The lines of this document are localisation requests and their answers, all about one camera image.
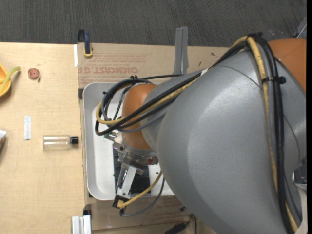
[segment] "wooden table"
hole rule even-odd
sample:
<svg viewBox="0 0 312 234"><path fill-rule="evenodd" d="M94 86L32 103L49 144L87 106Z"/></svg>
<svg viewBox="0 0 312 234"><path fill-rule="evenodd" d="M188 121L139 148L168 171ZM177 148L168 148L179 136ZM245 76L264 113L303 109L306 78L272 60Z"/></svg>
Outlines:
<svg viewBox="0 0 312 234"><path fill-rule="evenodd" d="M74 47L64 44L0 43L0 62L14 73L0 98L0 129L7 140L0 152L0 232L69 234L72 216L85 206L82 146L43 150L43 135L81 139L78 69ZM28 78L37 68L41 80ZM31 116L31 139L24 140L24 117ZM194 233L194 224L181 233ZM95 233L164 233L173 224ZM213 233L199 223L199 233Z"/></svg>

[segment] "clear vial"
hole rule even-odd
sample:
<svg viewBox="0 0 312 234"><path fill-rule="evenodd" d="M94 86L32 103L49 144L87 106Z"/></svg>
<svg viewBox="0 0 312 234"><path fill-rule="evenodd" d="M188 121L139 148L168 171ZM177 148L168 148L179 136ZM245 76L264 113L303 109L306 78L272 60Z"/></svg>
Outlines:
<svg viewBox="0 0 312 234"><path fill-rule="evenodd" d="M78 136L69 135L44 135L43 148L44 149L69 149L72 144L78 144Z"/></svg>

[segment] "dark floor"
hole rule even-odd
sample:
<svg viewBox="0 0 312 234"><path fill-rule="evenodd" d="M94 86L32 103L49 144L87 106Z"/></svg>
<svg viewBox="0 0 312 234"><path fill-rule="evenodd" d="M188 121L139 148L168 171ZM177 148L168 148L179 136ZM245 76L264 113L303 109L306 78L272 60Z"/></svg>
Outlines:
<svg viewBox="0 0 312 234"><path fill-rule="evenodd" d="M91 41L174 45L189 27L189 45L230 46L247 33L291 37L307 15L307 0L0 0L0 41Z"/></svg>

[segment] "white tray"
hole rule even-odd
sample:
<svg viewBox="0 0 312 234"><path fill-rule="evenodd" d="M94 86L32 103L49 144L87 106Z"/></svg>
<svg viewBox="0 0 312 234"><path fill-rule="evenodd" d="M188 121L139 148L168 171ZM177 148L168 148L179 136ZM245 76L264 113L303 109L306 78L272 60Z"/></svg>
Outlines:
<svg viewBox="0 0 312 234"><path fill-rule="evenodd" d="M95 133L96 109L102 100L103 91L108 91L115 83L91 83L83 91L83 110L86 143L86 170L89 193L98 200L113 200L115 198L115 177L113 162L113 142ZM113 117L118 106L120 92L111 101L108 116ZM99 126L103 131L107 127ZM159 165L149 165L150 183L152 184L160 171ZM161 181L151 190L151 196L156 196L161 187ZM162 195L174 195L165 183Z"/></svg>

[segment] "black bottle cap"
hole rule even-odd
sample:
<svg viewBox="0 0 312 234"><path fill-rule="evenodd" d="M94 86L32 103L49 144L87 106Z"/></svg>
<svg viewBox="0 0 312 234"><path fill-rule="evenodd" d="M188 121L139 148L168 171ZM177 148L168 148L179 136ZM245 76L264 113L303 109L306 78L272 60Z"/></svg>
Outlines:
<svg viewBox="0 0 312 234"><path fill-rule="evenodd" d="M79 144L79 137L78 136L70 137L70 143L71 144Z"/></svg>

